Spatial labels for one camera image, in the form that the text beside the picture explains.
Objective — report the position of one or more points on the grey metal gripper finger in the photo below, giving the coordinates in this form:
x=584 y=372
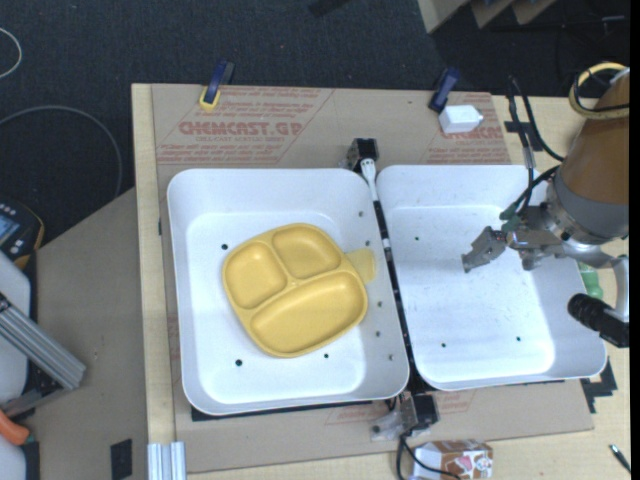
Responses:
x=531 y=259
x=482 y=249

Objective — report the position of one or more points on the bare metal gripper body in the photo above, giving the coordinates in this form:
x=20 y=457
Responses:
x=542 y=233

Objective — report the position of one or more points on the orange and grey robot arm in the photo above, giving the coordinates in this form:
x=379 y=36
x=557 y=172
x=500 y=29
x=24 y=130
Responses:
x=600 y=168

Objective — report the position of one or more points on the white plastic tray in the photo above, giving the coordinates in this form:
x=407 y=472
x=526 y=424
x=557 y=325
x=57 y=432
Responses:
x=210 y=378
x=475 y=328

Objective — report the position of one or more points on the thin black and white rod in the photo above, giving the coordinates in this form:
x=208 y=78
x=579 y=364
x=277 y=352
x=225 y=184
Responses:
x=395 y=278

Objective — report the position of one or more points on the yellow divided plate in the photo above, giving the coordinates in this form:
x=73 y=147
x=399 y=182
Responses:
x=295 y=293

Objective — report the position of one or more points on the brown and white carton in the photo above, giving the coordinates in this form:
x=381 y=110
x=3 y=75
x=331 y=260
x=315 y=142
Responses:
x=460 y=463

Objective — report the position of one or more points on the black pen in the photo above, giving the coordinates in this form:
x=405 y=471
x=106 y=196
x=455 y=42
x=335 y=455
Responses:
x=620 y=458

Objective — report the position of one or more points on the brown cardboard board red print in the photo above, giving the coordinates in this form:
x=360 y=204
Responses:
x=300 y=443

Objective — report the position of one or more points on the black cylinder on white bracket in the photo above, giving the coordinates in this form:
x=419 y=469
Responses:
x=597 y=318

